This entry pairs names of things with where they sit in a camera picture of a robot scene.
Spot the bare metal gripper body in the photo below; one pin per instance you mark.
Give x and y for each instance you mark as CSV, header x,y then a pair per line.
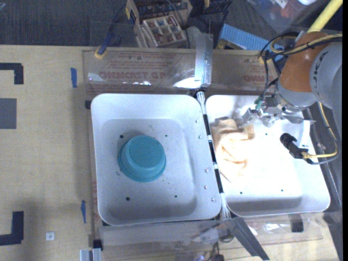
x,y
274,108

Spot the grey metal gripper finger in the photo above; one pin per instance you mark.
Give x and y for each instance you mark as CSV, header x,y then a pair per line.
x,y
248,115
268,121

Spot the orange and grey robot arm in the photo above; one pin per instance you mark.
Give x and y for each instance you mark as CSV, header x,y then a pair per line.
x,y
304,64

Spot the yellow cloth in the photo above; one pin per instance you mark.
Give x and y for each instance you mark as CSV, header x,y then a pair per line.
x,y
231,143

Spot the white plastic tray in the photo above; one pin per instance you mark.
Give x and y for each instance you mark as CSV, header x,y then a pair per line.
x,y
174,156
272,173

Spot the teal bowl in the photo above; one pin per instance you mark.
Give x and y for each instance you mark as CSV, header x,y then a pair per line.
x,y
142,158

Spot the black cylinder on white bracket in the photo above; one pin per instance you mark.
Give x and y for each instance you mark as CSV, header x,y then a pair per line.
x,y
295,147

